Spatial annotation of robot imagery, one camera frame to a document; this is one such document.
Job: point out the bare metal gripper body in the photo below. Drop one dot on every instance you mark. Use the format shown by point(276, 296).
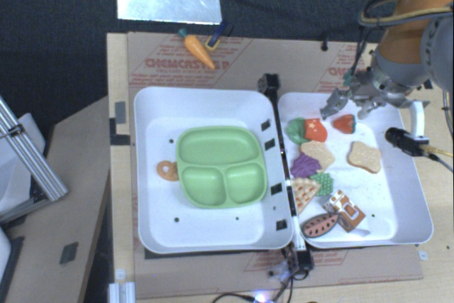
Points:
point(369, 88)

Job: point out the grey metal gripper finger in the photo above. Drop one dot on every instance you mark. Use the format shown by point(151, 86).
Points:
point(367, 110)
point(335, 103)

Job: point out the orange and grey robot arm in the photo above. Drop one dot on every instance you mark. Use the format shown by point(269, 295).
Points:
point(404, 42)

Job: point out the red strawberry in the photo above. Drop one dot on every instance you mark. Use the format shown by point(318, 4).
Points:
point(343, 124)

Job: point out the red pepper with yellow spots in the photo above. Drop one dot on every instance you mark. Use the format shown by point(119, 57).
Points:
point(315, 131)

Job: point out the green lettuce leaf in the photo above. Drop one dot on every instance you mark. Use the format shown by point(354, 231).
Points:
point(295, 131)

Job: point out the thin black and white rod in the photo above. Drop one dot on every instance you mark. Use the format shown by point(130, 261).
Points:
point(279, 133)

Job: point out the purple grapes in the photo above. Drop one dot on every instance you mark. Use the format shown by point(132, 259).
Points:
point(305, 166)

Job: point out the green grapes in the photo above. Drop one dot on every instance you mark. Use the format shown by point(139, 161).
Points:
point(324, 184)

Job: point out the white plastic tray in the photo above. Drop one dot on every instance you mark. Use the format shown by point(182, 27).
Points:
point(159, 227)
point(386, 202)

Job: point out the pizza slice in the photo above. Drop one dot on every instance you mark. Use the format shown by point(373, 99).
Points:
point(302, 193)

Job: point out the brown cardboard board red print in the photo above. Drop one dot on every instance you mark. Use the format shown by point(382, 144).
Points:
point(248, 60)

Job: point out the brown and white carton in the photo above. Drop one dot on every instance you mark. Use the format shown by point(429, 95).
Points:
point(349, 211)

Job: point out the watermelon slice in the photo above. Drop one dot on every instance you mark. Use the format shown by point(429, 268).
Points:
point(319, 225)

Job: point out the green divided plate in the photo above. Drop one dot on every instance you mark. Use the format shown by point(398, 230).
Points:
point(220, 149)

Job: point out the orange carrot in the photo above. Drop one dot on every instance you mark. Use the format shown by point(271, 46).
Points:
point(198, 49)

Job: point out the orange pretzel biscuit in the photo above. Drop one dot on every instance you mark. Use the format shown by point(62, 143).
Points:
point(164, 172)

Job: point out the black cylinder on white bracket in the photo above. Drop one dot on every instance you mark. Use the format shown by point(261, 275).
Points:
point(402, 140)

